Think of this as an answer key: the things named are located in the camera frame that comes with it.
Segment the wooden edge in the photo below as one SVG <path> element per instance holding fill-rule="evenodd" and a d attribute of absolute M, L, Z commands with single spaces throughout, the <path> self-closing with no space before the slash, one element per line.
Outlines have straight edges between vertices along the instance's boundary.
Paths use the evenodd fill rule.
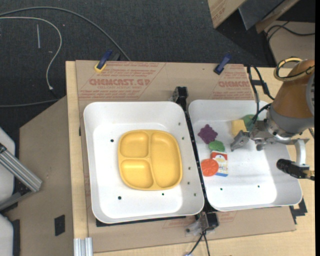
<path fill-rule="evenodd" d="M 268 27 L 272 22 L 278 19 L 299 1 L 300 0 L 284 0 L 267 17 L 255 24 L 257 33 L 260 34 L 262 31 L 264 31 L 266 27 Z"/>
<path fill-rule="evenodd" d="M 73 214 L 73 237 L 88 237 L 88 219 L 85 194 L 81 137 L 79 136 L 80 117 L 75 61 L 65 62 L 66 95 L 69 125 L 70 172 Z"/>

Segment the divided yellow plate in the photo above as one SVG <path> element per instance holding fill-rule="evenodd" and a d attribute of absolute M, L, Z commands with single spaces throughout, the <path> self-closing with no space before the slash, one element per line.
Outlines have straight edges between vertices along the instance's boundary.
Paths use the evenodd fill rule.
<path fill-rule="evenodd" d="M 161 130 L 132 130 L 118 143 L 118 165 L 123 182 L 137 190 L 167 190 L 182 179 L 178 142 Z"/>

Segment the purple object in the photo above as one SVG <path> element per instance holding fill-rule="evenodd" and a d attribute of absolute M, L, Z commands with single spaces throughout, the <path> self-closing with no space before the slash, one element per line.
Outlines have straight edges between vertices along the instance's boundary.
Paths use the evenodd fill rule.
<path fill-rule="evenodd" d="M 201 128 L 198 136 L 206 143 L 214 142 L 218 133 L 214 131 L 209 124 L 206 124 L 205 127 Z"/>

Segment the black fabric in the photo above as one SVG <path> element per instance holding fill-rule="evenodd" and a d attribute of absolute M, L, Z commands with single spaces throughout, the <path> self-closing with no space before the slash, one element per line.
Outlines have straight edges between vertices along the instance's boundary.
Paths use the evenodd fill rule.
<path fill-rule="evenodd" d="M 300 2 L 315 6 L 315 0 Z M 263 34 L 254 28 L 247 31 L 239 11 L 214 29 L 206 0 L 1 0 L 0 13 L 36 6 L 64 8 L 92 20 L 132 61 L 219 63 L 229 53 L 231 63 L 270 65 Z M 10 16 L 42 18 L 61 31 L 62 48 L 48 75 L 58 98 L 66 94 L 65 61 L 99 60 L 107 49 L 119 52 L 98 29 L 70 13 L 41 9 Z M 0 19 L 0 105 L 55 99 L 46 83 L 46 70 L 58 46 L 58 33 L 47 23 Z M 120 61 L 125 60 L 121 54 Z M 0 127 L 10 135 L 51 104 L 0 108 Z"/>

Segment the white cable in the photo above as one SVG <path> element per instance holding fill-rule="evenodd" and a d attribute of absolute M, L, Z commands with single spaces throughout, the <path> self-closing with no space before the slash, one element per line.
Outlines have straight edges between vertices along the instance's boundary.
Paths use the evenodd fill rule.
<path fill-rule="evenodd" d="M 52 27 L 55 28 L 55 30 L 58 32 L 59 37 L 60 37 L 60 45 L 58 50 L 56 51 L 55 55 L 53 56 L 53 58 L 51 59 L 47 69 L 46 69 L 46 74 L 45 74 L 45 78 L 46 78 L 46 83 L 49 87 L 49 90 L 53 90 L 54 88 L 50 85 L 49 79 L 48 79 L 48 73 L 49 73 L 49 69 L 51 67 L 52 62 L 55 60 L 55 58 L 57 57 L 58 53 L 60 52 L 61 46 L 62 46 L 62 36 L 61 33 L 59 31 L 59 29 L 53 25 L 50 21 L 45 20 L 43 18 L 36 18 L 36 17 L 0 17 L 0 19 L 24 19 L 24 20 L 36 20 L 36 21 L 42 21 L 42 22 L 46 22 L 48 24 L 50 24 Z"/>

